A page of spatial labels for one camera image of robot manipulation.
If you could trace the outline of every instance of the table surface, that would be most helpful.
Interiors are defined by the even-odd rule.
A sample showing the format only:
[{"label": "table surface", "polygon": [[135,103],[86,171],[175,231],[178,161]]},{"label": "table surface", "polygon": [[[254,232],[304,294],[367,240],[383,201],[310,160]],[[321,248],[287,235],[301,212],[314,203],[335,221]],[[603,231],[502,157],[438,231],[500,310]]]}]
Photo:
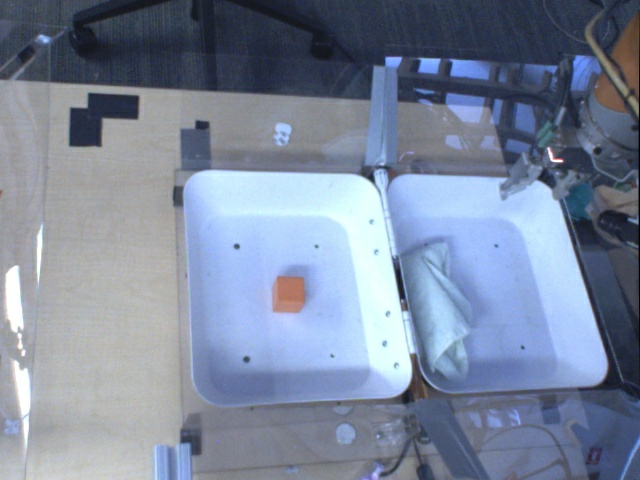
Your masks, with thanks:
[{"label": "table surface", "polygon": [[[104,119],[102,147],[70,147],[69,109],[86,108],[90,92],[139,95],[139,118]],[[339,170],[355,172],[364,155],[369,102],[63,84],[51,84],[49,102],[46,231],[27,477],[150,478],[153,446],[175,445],[184,417],[172,200],[180,129],[209,121],[214,163],[267,158],[277,165],[281,158],[273,155],[286,154],[286,161],[329,158]],[[273,144],[276,122],[293,127],[288,149]],[[482,174],[505,173],[499,149],[469,155],[425,141],[419,104],[401,104],[399,133],[401,152],[411,152],[414,159],[428,152],[439,172],[468,172],[465,166],[473,160]],[[429,135],[441,134],[431,129]],[[277,441],[278,418],[293,414],[274,411],[280,412],[263,413],[260,439]],[[335,414],[333,408],[328,411]],[[234,420],[230,414],[218,413],[216,424],[228,423],[234,432],[254,431],[241,423],[252,415]],[[309,435],[320,428],[313,414],[322,419],[327,412],[301,417]],[[287,435],[296,434],[289,429]],[[230,464],[238,466],[260,453],[233,443],[228,449],[235,454]],[[274,449],[268,453],[289,455]],[[371,442],[357,460],[341,453],[342,462],[336,463],[321,460],[324,451],[312,450],[318,460],[308,460],[299,471],[284,469],[289,462],[271,457],[274,467],[255,469],[252,475],[288,478],[298,471],[294,478],[356,478],[375,457]],[[398,478],[410,471],[415,472],[413,459]],[[247,472],[196,478],[247,478]]]}]

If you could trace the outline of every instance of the orange cube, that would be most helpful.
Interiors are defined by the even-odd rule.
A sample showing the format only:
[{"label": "orange cube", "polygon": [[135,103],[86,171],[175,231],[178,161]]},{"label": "orange cube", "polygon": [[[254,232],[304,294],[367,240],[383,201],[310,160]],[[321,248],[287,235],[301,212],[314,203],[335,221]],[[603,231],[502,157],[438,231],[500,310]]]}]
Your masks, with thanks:
[{"label": "orange cube", "polygon": [[273,310],[299,313],[304,306],[304,278],[278,276],[273,284]]}]

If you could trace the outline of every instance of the towel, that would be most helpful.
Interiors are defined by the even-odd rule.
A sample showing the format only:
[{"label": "towel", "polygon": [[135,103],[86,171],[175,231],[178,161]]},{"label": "towel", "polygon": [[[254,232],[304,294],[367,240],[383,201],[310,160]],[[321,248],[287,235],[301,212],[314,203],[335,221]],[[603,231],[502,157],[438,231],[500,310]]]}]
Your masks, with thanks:
[{"label": "towel", "polygon": [[463,381],[469,359],[463,339],[471,332],[471,304],[449,278],[449,246],[425,245],[402,257],[418,346],[433,373]]}]

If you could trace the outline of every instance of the chair caster wheel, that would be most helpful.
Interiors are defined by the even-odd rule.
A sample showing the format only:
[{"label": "chair caster wheel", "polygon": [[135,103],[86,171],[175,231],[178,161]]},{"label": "chair caster wheel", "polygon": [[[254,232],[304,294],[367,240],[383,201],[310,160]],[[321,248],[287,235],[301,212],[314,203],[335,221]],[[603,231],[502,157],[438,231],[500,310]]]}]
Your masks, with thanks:
[{"label": "chair caster wheel", "polygon": [[311,40],[311,55],[316,59],[328,59],[333,55],[333,38],[324,34],[314,34]]},{"label": "chair caster wheel", "polygon": [[69,32],[69,42],[78,55],[86,55],[98,48],[98,38],[89,27],[75,27]]}]

